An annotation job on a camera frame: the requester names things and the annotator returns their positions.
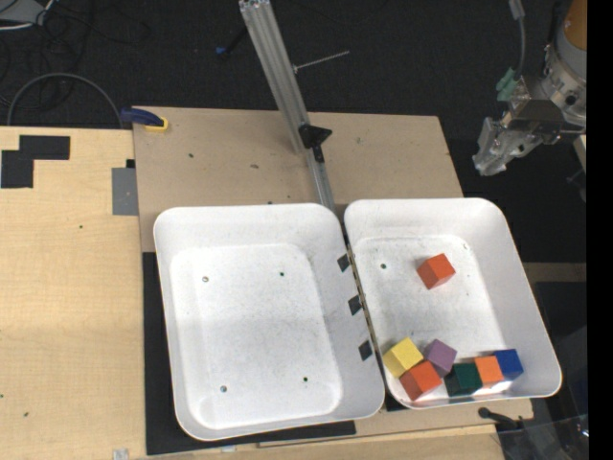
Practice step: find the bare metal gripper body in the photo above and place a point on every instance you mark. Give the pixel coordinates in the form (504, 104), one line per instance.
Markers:
(538, 113)

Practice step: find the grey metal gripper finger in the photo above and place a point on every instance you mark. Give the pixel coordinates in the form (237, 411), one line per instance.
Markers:
(516, 146)
(486, 154)

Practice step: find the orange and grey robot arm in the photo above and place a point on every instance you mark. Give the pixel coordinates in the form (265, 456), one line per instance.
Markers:
(577, 22)

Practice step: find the red cube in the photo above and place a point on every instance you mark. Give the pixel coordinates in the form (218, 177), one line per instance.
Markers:
(435, 271)
(420, 379)

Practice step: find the white plastic tray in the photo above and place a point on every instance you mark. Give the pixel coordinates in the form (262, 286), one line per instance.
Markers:
(258, 333)
(431, 314)

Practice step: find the purple cube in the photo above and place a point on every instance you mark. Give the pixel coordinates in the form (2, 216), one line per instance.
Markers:
(440, 355)

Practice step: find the blue cube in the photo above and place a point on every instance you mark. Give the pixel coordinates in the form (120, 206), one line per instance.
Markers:
(510, 363)

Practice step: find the orange cube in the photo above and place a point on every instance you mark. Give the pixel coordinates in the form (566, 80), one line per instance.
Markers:
(488, 370)

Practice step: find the yellow cube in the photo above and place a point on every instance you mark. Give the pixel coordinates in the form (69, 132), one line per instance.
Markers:
(403, 355)

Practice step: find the green cube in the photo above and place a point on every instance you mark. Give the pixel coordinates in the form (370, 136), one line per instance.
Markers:
(463, 379)

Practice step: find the brown cardboard board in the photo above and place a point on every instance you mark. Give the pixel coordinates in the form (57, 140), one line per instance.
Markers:
(230, 161)

